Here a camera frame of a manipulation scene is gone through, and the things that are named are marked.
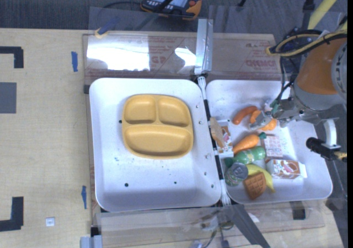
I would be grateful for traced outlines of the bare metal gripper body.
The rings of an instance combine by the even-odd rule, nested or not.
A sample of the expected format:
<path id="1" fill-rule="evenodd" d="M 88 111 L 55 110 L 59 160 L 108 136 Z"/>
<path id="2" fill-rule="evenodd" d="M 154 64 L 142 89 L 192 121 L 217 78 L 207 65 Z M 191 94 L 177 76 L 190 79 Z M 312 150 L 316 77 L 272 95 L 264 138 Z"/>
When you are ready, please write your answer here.
<path id="1" fill-rule="evenodd" d="M 287 126 L 292 121 L 305 121 L 318 125 L 326 120 L 338 119 L 335 114 L 330 114 L 329 109 L 333 107 L 324 100 L 299 97 L 288 97 L 287 99 L 275 99 L 271 103 L 271 115 L 279 121 L 281 127 Z"/>

